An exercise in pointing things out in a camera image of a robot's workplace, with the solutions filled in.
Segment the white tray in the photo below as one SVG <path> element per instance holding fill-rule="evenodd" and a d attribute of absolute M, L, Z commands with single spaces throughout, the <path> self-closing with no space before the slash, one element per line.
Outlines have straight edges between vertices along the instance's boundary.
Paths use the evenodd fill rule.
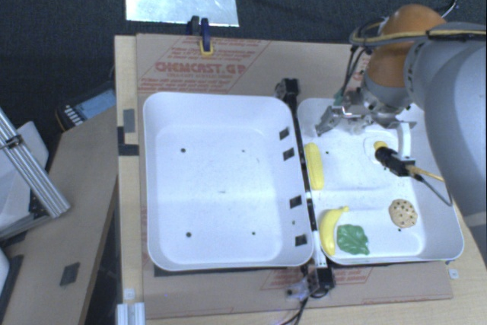
<path fill-rule="evenodd" d="M 314 126 L 330 99 L 307 99 L 298 108 L 303 143 L 316 143 L 320 148 L 325 187 L 313 191 L 314 208 L 319 223 L 326 210 L 343 206 L 336 227 L 360 225 L 368 236 L 370 254 L 352 255 L 336 247 L 333 261 L 344 264 L 399 263 L 429 260 L 452 260 L 463 251 L 463 236 L 453 207 L 446 206 L 427 186 L 408 177 L 396 177 L 376 161 L 374 143 L 385 141 L 398 150 L 398 133 L 379 125 L 356 132 L 344 119 L 329 132 L 318 137 Z M 411 130 L 411 157 L 416 165 L 438 172 L 426 138 L 422 111 L 414 106 L 399 116 L 404 121 L 416 121 Z M 445 186 L 428 179 L 445 199 Z M 399 229 L 389 216 L 389 205 L 395 199 L 409 200 L 419 214 L 415 226 Z"/>
<path fill-rule="evenodd" d="M 161 92 L 144 104 L 148 252 L 163 269 L 298 266 L 313 251 L 290 110 Z"/>

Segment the black device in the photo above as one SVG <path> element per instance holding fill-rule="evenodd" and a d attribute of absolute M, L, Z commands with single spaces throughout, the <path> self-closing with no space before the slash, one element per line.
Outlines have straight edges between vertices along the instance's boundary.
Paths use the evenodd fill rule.
<path fill-rule="evenodd" d="M 60 104 L 56 109 L 56 119 L 65 131 L 115 106 L 115 103 L 115 84 L 107 81 L 86 94 Z"/>

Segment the green lettuce leaf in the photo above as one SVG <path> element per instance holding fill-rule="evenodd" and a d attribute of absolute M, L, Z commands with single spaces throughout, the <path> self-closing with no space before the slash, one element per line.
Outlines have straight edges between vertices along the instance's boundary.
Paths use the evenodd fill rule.
<path fill-rule="evenodd" d="M 367 248 L 368 238 L 364 233 L 362 226 L 357 225 L 340 225 L 336 232 L 336 243 L 344 252 L 358 255 L 370 253 Z"/>

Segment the yellow tip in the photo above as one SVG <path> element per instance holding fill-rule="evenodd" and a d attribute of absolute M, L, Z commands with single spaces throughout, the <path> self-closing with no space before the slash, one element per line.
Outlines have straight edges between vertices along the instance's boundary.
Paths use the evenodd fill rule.
<path fill-rule="evenodd" d="M 374 149 L 378 150 L 379 148 L 387 148 L 387 144 L 384 141 L 377 141 L 374 143 Z"/>

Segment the blue clamp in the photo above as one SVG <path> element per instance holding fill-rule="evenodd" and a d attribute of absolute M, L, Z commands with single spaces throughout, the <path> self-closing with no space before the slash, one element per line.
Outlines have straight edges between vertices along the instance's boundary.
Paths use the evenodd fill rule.
<path fill-rule="evenodd" d="M 201 24 L 199 17 L 193 16 L 191 21 L 186 24 L 186 35 L 201 36 L 199 41 L 199 49 L 204 56 L 211 56 L 213 54 L 213 45 L 210 40 L 210 23 L 208 18 L 202 18 Z"/>

